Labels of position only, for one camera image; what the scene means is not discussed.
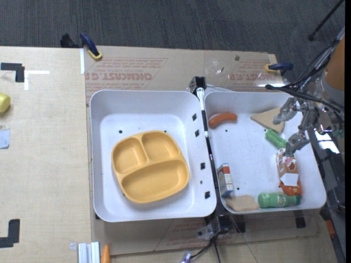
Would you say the green ribbed toy vegetable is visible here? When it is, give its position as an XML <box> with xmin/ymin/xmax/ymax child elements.
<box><xmin>264</xmin><ymin>128</ymin><xmax>288</xmax><ymax>149</ymax></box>

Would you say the black block with thin wires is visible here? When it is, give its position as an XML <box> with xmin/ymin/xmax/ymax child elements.
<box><xmin>196</xmin><ymin>214</ymin><xmax>234</xmax><ymax>241</ymax></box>
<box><xmin>188</xmin><ymin>76</ymin><xmax>207</xmax><ymax>93</ymax></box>

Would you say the tan toy bread slice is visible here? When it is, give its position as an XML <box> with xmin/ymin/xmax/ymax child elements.
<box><xmin>225</xmin><ymin>195</ymin><xmax>261</xmax><ymax>213</ymax></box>

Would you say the orange toy carrot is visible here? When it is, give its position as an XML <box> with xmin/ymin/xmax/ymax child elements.
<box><xmin>100</xmin><ymin>244</ymin><xmax>111</xmax><ymax>263</ymax></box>

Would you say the brown and white printed carton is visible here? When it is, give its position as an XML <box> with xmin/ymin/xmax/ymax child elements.
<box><xmin>275</xmin><ymin>148</ymin><xmax>300</xmax><ymax>187</ymax></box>

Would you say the yellow rounded block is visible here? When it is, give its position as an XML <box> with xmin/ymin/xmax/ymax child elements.
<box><xmin>0</xmin><ymin>92</ymin><xmax>12</xmax><ymax>113</ymax></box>

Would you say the green plastic bottle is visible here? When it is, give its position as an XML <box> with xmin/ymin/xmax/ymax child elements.
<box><xmin>257</xmin><ymin>192</ymin><xmax>301</xmax><ymax>209</ymax></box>

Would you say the brown cardboard board red print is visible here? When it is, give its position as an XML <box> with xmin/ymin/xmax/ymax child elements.
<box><xmin>83</xmin><ymin>45</ymin><xmax>330</xmax><ymax>257</ymax></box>

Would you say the white plastic tray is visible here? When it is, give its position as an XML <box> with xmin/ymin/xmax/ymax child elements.
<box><xmin>204</xmin><ymin>91</ymin><xmax>327</xmax><ymax>215</ymax></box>
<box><xmin>89</xmin><ymin>89</ymin><xmax>218</xmax><ymax>223</ymax></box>

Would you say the beige toy pizza slice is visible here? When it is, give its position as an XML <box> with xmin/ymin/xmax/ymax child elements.
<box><xmin>250</xmin><ymin>107</ymin><xmax>286</xmax><ymax>134</ymax></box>

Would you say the blue and orange small carton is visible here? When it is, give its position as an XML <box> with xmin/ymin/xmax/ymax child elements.
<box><xmin>216</xmin><ymin>163</ymin><xmax>235</xmax><ymax>198</ymax></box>

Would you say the orange toy sausage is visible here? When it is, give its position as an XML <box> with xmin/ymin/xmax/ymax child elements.
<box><xmin>208</xmin><ymin>112</ymin><xmax>238</xmax><ymax>129</ymax></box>

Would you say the orange packet with star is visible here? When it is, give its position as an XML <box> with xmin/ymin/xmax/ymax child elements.
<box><xmin>279</xmin><ymin>179</ymin><xmax>303</xmax><ymax>197</ymax></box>

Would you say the thin black and white rod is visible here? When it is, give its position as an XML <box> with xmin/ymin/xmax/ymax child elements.
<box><xmin>196</xmin><ymin>87</ymin><xmax>220</xmax><ymax>216</ymax></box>

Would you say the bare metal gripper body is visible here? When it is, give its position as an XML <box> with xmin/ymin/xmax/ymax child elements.
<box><xmin>297</xmin><ymin>87</ymin><xmax>344</xmax><ymax>138</ymax></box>

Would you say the orange divided plate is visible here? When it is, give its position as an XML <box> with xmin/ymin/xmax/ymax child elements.
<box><xmin>111</xmin><ymin>130</ymin><xmax>191</xmax><ymax>204</ymax></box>

